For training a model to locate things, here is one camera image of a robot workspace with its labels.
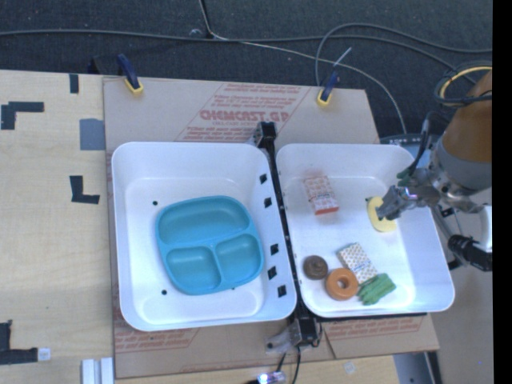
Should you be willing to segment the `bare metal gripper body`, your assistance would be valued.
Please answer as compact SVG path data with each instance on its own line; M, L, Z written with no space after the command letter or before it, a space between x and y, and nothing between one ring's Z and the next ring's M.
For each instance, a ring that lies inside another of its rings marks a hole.
M441 167L409 167L402 172L403 209L432 207L440 202L468 214L483 210L471 197L478 191L457 182Z

